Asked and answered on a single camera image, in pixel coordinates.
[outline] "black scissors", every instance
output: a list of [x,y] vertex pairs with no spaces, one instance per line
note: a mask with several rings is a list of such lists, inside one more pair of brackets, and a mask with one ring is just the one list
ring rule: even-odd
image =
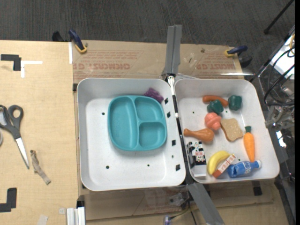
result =
[[[20,112],[18,117],[14,116],[15,110],[18,110]],[[5,106],[0,105],[0,128],[6,129],[13,135],[15,141],[18,144],[18,148],[20,150],[22,158],[27,168],[29,169],[29,162],[26,155],[26,150],[20,134],[20,123],[23,114],[23,109],[18,105],[12,105],[8,109]]]

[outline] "dark green toy vegetable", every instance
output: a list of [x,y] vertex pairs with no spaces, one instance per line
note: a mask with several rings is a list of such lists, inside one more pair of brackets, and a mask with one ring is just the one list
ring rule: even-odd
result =
[[231,97],[228,98],[228,104],[229,104],[229,109],[237,111],[242,106],[242,97],[232,95]]
[[210,104],[207,106],[207,111],[209,113],[216,113],[219,115],[222,111],[224,111],[224,108],[220,100],[217,99],[210,102]]

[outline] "bread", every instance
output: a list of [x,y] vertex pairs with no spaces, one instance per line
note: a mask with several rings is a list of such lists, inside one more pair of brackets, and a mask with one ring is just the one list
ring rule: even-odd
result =
[[233,142],[234,140],[243,137],[243,131],[235,118],[222,119],[220,123],[228,141]]

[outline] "toy banana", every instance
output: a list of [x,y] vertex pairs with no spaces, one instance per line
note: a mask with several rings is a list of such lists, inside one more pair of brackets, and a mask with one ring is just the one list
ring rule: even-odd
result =
[[208,163],[207,163],[207,171],[210,175],[212,175],[216,168],[217,168],[217,165],[226,160],[228,157],[230,156],[230,154],[226,151],[218,151],[216,153],[214,153],[210,159],[208,160]]

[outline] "scissors blade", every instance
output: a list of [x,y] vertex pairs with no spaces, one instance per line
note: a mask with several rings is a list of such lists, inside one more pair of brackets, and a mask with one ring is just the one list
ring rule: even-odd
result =
[[20,153],[22,155],[22,158],[27,166],[27,168],[29,169],[29,162],[28,162],[28,158],[27,158],[27,155],[26,155],[26,151],[25,151],[25,147],[24,147],[24,144],[23,144],[23,141],[22,141],[22,138],[19,137],[15,140],[18,144],[18,148],[20,150]]

